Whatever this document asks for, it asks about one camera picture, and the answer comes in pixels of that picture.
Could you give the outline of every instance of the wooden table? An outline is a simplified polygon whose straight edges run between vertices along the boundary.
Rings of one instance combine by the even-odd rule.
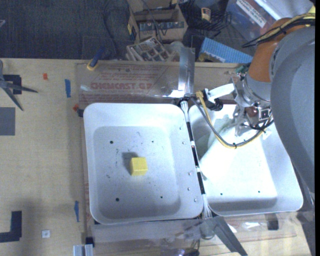
[[[17,96],[24,111],[15,108],[15,135],[0,136],[0,232],[10,230],[12,211],[22,211],[22,237],[20,241],[0,243],[0,255],[72,256],[73,245],[84,244],[87,235],[81,119],[73,110],[79,101],[75,66],[85,62],[2,61],[4,74],[20,75],[22,85],[37,90],[38,94],[23,92]],[[208,87],[208,81],[214,81],[214,86],[228,83],[230,76],[235,75],[235,67],[235,64],[197,63],[195,84],[204,88]],[[65,80],[70,81],[71,97],[66,95]],[[15,107],[2,90],[0,107]],[[79,202],[79,222],[75,201]],[[42,230],[50,230],[50,238],[42,238]],[[294,223],[294,230],[294,237],[248,241],[242,245],[249,255],[310,255],[298,222]],[[201,255],[225,251],[223,245],[200,247]],[[97,248],[94,255],[103,254]]]

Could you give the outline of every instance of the gray square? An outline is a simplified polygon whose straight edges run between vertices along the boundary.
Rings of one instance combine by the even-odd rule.
[[[16,108],[0,107],[0,136],[16,135]]]

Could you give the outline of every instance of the yellow and blue tool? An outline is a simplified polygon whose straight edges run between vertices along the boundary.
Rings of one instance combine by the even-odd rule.
[[[29,88],[22,87],[22,86],[19,86],[19,85],[10,83],[10,82],[6,82],[4,75],[2,73],[3,67],[4,67],[4,64],[0,60],[0,88],[2,88],[6,92],[6,94],[8,94],[10,99],[18,106],[18,108],[23,111],[22,106],[20,105],[20,103],[18,102],[18,100],[16,99],[16,97],[14,96],[14,94],[11,92],[10,89],[14,89],[14,90],[18,90],[18,91],[26,91],[26,92],[31,92],[31,93],[38,93],[38,92],[33,89],[29,89]]]

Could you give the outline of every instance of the yellow cube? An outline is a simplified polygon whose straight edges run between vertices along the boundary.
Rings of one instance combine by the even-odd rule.
[[[148,171],[147,160],[145,157],[133,157],[130,160],[131,176],[145,175]]]

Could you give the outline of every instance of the yellow connector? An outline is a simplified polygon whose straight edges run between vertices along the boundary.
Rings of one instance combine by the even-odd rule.
[[[147,160],[145,157],[133,157],[130,160],[131,176],[145,175],[148,171]]]

